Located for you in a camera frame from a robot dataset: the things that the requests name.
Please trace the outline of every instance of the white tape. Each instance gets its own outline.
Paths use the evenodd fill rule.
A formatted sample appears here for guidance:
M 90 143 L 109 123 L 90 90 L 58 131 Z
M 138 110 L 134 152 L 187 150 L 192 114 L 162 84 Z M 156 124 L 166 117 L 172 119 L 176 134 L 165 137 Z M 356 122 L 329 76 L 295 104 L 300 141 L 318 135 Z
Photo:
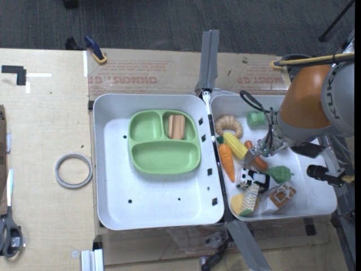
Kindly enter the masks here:
M 30 81 L 27 81 L 25 84 L 25 92 L 26 94 L 30 94 Z
M 6 134 L 6 153 L 10 154 L 11 151 L 11 133 Z
M 28 73 L 27 77 L 52 77 L 51 73 Z
M 84 77 L 88 77 L 88 54 L 86 50 L 83 51 L 83 68 L 84 68 Z

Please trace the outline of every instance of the toy carrot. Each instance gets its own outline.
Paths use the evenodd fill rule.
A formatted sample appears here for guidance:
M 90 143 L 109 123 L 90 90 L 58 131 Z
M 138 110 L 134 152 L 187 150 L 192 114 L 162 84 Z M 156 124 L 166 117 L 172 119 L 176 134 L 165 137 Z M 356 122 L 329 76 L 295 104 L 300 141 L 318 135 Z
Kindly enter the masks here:
M 252 148 L 253 144 L 251 141 L 245 141 L 244 145 L 246 146 L 246 148 Z M 259 167 L 261 170 L 266 170 L 268 169 L 268 164 L 262 160 L 259 156 L 256 156 L 256 158 L 253 160 L 254 164 Z
M 233 164 L 233 156 L 231 148 L 225 143 L 220 143 L 218 147 L 219 158 L 221 159 L 222 166 L 227 172 L 230 180 L 235 181 L 235 168 Z

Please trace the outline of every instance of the scissors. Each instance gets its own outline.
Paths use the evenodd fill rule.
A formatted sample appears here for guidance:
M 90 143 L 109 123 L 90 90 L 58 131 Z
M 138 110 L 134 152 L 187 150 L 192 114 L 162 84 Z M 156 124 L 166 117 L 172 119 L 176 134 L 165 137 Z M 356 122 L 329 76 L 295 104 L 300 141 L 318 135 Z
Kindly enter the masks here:
M 11 258 L 16 255 L 23 244 L 21 229 L 12 219 L 12 169 L 9 170 L 6 184 L 7 214 L 0 217 L 0 254 Z

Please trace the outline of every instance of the green toy item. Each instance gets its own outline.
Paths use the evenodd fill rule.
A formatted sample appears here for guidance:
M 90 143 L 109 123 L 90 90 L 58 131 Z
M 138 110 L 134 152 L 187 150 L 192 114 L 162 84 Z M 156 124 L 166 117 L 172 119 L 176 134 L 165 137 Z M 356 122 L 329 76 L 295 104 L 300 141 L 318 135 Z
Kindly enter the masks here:
M 285 183 L 293 176 L 293 173 L 290 172 L 290 169 L 283 165 L 267 169 L 262 173 L 271 176 L 276 181 L 276 183 Z
M 216 138 L 217 142 L 221 145 L 224 143 L 224 139 L 223 139 L 223 136 L 220 135 L 219 137 Z
M 183 115 L 184 137 L 168 136 L 171 115 Z M 194 170 L 201 160 L 200 138 L 192 118 L 178 110 L 135 113 L 128 127 L 129 153 L 134 167 L 146 174 L 170 175 Z
M 249 126 L 266 125 L 265 114 L 263 112 L 249 112 L 247 114 L 247 124 Z

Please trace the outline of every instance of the sausage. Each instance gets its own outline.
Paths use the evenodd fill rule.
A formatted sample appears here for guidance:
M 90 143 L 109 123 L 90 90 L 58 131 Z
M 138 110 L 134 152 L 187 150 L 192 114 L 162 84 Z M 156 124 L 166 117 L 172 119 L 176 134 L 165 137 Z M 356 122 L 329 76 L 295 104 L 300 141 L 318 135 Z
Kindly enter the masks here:
M 246 148 L 252 148 L 253 147 L 253 144 L 251 141 L 245 141 L 244 142 L 244 145 Z M 268 164 L 262 160 L 259 156 L 256 157 L 254 160 L 253 160 L 254 164 L 259 167 L 261 170 L 265 171 L 266 169 L 268 169 Z

